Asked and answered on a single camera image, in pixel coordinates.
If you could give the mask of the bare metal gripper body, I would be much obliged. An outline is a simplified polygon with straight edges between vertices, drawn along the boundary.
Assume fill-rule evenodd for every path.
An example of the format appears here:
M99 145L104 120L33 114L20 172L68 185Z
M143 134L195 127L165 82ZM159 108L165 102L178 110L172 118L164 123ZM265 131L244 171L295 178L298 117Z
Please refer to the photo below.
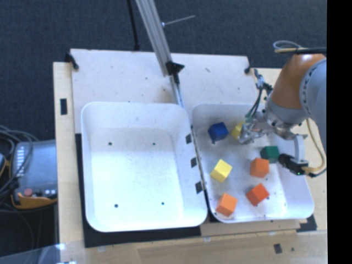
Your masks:
M294 124L279 119L271 111L257 111L246 119L248 132L258 132L260 137L276 134L284 140L292 140L296 134L292 132Z

